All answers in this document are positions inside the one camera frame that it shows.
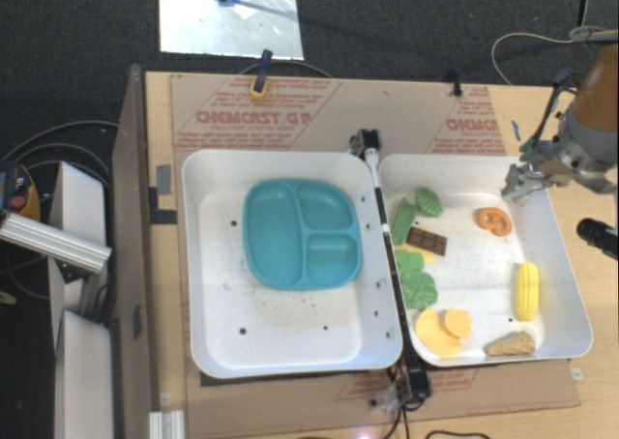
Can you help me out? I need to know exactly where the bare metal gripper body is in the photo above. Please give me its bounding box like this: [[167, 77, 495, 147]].
[[530, 139, 619, 195]]

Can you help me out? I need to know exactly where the orange pretzel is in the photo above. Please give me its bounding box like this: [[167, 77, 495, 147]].
[[475, 206, 514, 238]]

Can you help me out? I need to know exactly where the green lettuce leaf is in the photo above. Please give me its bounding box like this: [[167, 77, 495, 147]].
[[394, 249, 427, 279], [399, 271, 439, 311], [414, 186, 444, 219]]

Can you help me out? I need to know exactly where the white plastic tray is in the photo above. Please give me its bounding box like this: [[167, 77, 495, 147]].
[[181, 148, 404, 380], [377, 152, 595, 368]]

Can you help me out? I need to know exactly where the brown chocolate bar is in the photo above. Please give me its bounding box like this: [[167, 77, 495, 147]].
[[405, 225, 449, 257]]

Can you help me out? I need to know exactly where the yellow corn cob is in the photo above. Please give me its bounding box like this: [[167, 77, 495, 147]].
[[514, 260, 541, 323]]

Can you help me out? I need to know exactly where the yellow flat slice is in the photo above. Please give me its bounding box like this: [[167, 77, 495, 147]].
[[396, 242, 437, 265]]

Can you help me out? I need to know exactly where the thin black and white rod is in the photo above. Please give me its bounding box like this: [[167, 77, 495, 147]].
[[363, 147, 423, 380]]

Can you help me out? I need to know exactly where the orange round slice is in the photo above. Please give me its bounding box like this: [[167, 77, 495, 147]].
[[442, 307, 473, 340]]

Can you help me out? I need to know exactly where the tan waffle cone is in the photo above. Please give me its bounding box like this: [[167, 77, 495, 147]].
[[484, 330, 538, 358]]

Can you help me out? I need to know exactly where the yellow round slice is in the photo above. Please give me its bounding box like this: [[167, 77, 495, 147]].
[[414, 307, 463, 361]]

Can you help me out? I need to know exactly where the blue divided plate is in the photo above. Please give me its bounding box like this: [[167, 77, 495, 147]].
[[241, 177, 364, 292]]

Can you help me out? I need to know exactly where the brown cardboard board red print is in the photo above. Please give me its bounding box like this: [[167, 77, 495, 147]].
[[169, 73, 582, 429]]

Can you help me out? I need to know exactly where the black cylinder on white bracket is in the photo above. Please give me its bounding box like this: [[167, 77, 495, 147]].
[[575, 217, 619, 262]]

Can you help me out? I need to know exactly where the black block with thin wires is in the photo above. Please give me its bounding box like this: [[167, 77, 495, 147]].
[[400, 363, 432, 402], [348, 128, 383, 156]]

